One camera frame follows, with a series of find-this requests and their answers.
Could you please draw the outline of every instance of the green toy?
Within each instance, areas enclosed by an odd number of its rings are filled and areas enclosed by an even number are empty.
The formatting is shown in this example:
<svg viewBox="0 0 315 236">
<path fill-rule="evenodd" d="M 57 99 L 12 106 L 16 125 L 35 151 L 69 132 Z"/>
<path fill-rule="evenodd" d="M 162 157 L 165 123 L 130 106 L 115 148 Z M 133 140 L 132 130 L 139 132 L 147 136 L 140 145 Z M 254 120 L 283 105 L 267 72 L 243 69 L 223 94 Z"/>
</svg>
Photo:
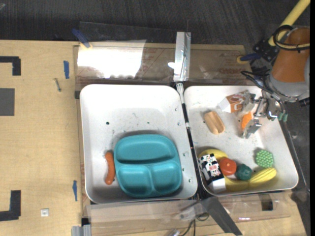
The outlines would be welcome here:
<svg viewBox="0 0 315 236">
<path fill-rule="evenodd" d="M 239 180 L 249 180 L 252 176 L 252 169 L 243 163 L 237 167 L 235 176 Z"/>
<path fill-rule="evenodd" d="M 272 153 L 262 149 L 256 155 L 256 163 L 263 168 L 272 167 L 274 164 Z"/>
</svg>

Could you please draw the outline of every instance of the yellow tube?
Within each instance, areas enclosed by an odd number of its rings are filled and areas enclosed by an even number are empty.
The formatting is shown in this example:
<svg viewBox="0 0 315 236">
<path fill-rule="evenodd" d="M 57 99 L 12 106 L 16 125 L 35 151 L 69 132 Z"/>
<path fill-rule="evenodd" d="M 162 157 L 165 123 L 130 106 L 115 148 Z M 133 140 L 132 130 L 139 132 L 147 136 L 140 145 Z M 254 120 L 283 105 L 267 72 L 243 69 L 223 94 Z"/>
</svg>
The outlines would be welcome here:
<svg viewBox="0 0 315 236">
<path fill-rule="evenodd" d="M 285 20 L 280 24 L 280 26 L 283 25 L 293 25 L 294 22 L 301 16 L 303 11 L 309 6 L 311 3 L 311 0 L 299 0 L 298 3 L 295 5 L 295 7 L 291 10 L 291 12 L 287 15 Z M 285 31 L 281 32 L 279 34 L 278 39 L 280 40 L 285 34 Z M 275 46 L 275 42 L 273 40 L 273 37 L 271 36 L 268 41 L 269 45 Z"/>
</svg>

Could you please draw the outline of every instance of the white square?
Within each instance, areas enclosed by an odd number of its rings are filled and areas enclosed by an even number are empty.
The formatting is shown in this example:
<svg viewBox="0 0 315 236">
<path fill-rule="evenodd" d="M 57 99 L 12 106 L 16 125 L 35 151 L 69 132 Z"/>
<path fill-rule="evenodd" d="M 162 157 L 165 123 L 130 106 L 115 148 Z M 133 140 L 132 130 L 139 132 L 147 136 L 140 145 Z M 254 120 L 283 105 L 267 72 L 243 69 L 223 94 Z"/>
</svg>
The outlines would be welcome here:
<svg viewBox="0 0 315 236">
<path fill-rule="evenodd" d="M 40 210 L 40 215 L 42 217 L 48 217 L 49 216 L 49 208 L 41 209 Z"/>
</svg>

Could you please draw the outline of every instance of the wooden table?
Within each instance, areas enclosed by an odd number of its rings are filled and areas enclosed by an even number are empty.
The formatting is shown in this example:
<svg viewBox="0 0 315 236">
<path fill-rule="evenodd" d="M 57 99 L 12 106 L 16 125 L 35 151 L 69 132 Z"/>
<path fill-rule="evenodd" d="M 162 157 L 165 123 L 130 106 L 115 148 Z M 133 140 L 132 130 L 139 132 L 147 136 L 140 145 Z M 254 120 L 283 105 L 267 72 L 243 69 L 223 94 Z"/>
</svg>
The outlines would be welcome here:
<svg viewBox="0 0 315 236">
<path fill-rule="evenodd" d="M 73 54 L 77 45 L 78 42 L 0 40 L 0 56 L 19 56 L 22 62 L 21 76 L 12 75 L 12 64 L 0 63 L 0 88 L 15 89 L 14 116 L 0 116 L 0 211 L 9 210 L 10 191 L 21 190 L 21 216 L 1 221 L 0 236 L 71 235 L 71 227 L 81 224 Z M 69 79 L 64 75 L 64 60 L 69 62 Z M 72 189 L 74 180 L 78 201 Z M 306 235 L 296 204 L 290 199 L 288 204 L 290 217 L 237 225 L 244 235 Z M 44 208 L 49 208 L 49 216 L 41 216 Z M 197 235 L 221 233 L 217 225 L 196 230 Z"/>
</svg>

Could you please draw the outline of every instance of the gray square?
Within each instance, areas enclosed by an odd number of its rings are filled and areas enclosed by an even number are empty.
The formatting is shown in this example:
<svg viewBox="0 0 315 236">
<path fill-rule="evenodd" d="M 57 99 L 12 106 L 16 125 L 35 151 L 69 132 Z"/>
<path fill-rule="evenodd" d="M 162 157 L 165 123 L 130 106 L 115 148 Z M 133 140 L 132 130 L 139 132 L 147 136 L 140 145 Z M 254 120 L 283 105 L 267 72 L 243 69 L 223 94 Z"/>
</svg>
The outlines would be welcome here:
<svg viewBox="0 0 315 236">
<path fill-rule="evenodd" d="M 0 88 L 0 116 L 14 116 L 14 88 Z"/>
</svg>

